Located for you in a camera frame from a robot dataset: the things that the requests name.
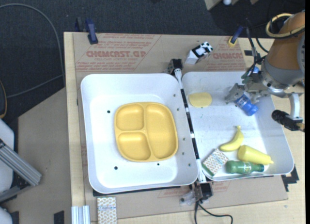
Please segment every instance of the yellow plate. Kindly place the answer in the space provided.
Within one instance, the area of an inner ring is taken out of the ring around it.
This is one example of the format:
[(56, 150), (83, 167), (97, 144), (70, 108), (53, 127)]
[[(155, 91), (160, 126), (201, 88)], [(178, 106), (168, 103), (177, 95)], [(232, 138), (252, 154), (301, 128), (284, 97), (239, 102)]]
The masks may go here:
[(178, 137), (171, 111), (156, 102), (129, 103), (114, 116), (118, 150), (131, 161), (166, 160), (178, 149)]

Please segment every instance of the blue clamp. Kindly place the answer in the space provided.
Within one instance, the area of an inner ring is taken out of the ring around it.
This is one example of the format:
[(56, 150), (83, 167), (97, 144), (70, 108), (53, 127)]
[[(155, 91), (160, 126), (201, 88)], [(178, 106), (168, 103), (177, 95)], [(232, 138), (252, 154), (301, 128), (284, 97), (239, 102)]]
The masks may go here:
[(90, 44), (97, 44), (98, 39), (95, 33), (95, 24), (93, 20), (90, 18), (87, 18), (85, 20), (85, 26), (86, 26), (86, 31), (89, 32), (89, 35), (87, 37), (88, 37)]

